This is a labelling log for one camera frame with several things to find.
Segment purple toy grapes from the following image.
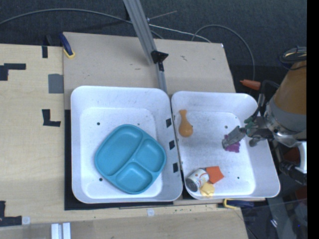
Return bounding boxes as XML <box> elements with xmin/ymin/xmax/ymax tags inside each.
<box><xmin>223</xmin><ymin>134</ymin><xmax>241</xmax><ymax>154</ymax></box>

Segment white plastic tray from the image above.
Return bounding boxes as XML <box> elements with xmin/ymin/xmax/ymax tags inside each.
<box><xmin>170</xmin><ymin>91</ymin><xmax>281</xmax><ymax>201</ymax></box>
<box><xmin>70</xmin><ymin>85</ymin><xmax>183</xmax><ymax>204</ymax></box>

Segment white small can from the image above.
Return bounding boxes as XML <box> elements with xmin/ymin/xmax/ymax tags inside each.
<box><xmin>185</xmin><ymin>168</ymin><xmax>210</xmax><ymax>192</ymax></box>

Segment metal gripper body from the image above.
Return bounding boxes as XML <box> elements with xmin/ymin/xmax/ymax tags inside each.
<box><xmin>245</xmin><ymin>116</ymin><xmax>307</xmax><ymax>148</ymax></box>

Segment orange toy chicken drumstick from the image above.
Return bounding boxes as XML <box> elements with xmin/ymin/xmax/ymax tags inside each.
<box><xmin>178</xmin><ymin>109</ymin><xmax>194</xmax><ymax>137</ymax></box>

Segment black cylinder on white bracket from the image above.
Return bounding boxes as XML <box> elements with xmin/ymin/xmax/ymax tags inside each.
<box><xmin>279</xmin><ymin>140</ymin><xmax>307</xmax><ymax>185</ymax></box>

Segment blue divided plate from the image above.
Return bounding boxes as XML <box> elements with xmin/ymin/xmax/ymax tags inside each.
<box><xmin>94</xmin><ymin>123</ymin><xmax>167</xmax><ymax>195</ymax></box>

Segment yellow toy food piece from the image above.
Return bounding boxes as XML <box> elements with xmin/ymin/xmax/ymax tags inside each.
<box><xmin>200</xmin><ymin>182</ymin><xmax>216</xmax><ymax>197</ymax></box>

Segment orange toy wedge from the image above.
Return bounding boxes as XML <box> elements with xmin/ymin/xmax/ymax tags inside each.
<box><xmin>205</xmin><ymin>166</ymin><xmax>225</xmax><ymax>184</ymax></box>

